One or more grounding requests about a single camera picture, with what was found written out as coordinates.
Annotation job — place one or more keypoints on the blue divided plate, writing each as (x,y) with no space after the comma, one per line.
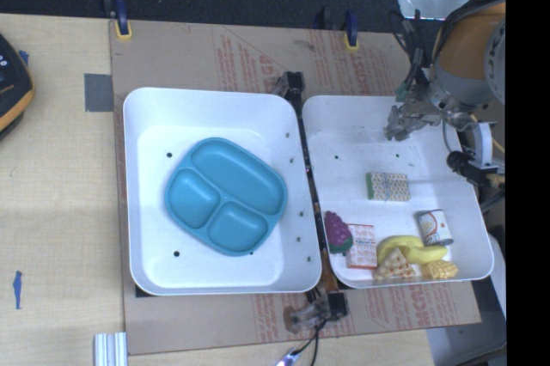
(223,192)

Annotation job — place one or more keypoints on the yellow corn cob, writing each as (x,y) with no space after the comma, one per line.
(440,270)

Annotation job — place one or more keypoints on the yellow banana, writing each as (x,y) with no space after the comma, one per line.
(423,253)

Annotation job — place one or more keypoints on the small white and orange can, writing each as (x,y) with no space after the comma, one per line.
(435,227)

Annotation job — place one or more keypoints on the orange and white packet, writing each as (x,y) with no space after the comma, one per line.
(363,248)

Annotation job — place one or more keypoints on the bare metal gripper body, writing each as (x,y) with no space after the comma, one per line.
(434,111)

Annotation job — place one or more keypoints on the yellow pizza slice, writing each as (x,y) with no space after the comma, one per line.
(396,267)

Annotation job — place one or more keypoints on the purple grapes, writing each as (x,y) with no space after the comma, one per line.
(337,232)

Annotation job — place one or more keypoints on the patterned carton with green edge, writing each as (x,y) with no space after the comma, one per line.
(389,187)

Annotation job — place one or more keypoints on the white plastic tray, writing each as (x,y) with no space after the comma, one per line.
(154,261)
(356,128)

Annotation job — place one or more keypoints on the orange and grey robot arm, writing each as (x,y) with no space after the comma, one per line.
(462,50)

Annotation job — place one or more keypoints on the brown cardboard board red print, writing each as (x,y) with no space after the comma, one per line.
(185,55)

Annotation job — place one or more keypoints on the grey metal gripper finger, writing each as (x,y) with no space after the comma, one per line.
(408,129)
(392,126)

